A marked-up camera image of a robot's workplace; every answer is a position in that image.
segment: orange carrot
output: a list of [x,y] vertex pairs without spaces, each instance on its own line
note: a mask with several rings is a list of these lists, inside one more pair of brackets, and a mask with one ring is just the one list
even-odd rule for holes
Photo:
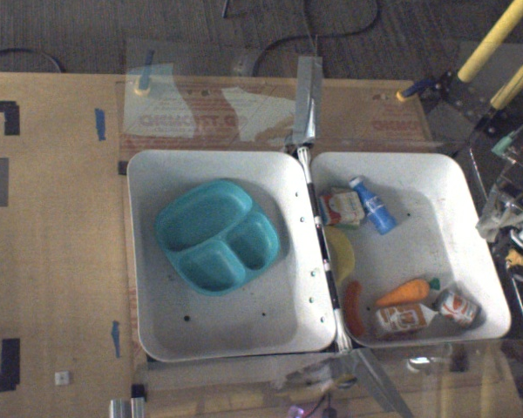
[[345,322],[350,333],[354,337],[362,336],[364,334],[364,324],[360,319],[359,301],[360,293],[363,286],[358,280],[353,280],[347,285],[345,289],[345,296],[343,299],[343,314]]
[[416,303],[428,297],[430,285],[424,279],[410,280],[400,287],[389,291],[376,301],[376,307],[393,307],[405,303]]

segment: toy blue bottle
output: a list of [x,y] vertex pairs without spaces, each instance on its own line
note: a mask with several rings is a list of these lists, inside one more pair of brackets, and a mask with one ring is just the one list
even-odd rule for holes
[[382,235],[388,233],[397,225],[396,220],[389,213],[384,202],[374,192],[366,188],[360,177],[349,181],[349,186],[358,193],[366,215]]

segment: yellow pole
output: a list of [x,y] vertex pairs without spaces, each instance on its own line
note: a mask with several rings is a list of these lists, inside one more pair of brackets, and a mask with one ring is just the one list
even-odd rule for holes
[[485,63],[523,18],[523,0],[513,0],[506,12],[482,40],[477,49],[461,67],[457,77],[461,82],[470,83],[485,66]]
[[517,70],[513,77],[504,84],[502,88],[490,99],[490,105],[496,110],[502,110],[512,102],[520,91],[523,90],[523,65]]

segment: red and white can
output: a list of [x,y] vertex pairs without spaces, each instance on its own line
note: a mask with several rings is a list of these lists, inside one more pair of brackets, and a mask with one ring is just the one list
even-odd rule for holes
[[440,293],[434,302],[434,307],[444,317],[462,327],[470,327],[480,312],[478,305],[450,290]]

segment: white plastic tray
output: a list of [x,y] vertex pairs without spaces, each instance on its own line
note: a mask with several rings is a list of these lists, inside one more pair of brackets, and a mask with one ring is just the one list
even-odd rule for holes
[[[363,286],[360,311],[367,334],[357,341],[367,347],[398,347],[463,340],[497,339],[507,333],[511,315],[465,176],[444,155],[423,153],[334,152],[318,155],[311,166],[318,194],[332,186],[348,187],[355,176],[387,205],[398,226],[380,235],[369,221],[345,231],[355,251],[354,273],[347,283]],[[372,330],[374,301],[403,282],[438,277],[441,288],[454,287],[478,303],[476,325],[464,329],[444,318],[423,331],[380,340]],[[425,303],[431,304],[431,292]]]
[[[335,338],[304,174],[278,152],[146,151],[128,166],[143,348],[158,361],[315,352]],[[221,297],[196,293],[171,267],[153,230],[157,213],[213,179],[241,185],[281,239],[276,263]]]

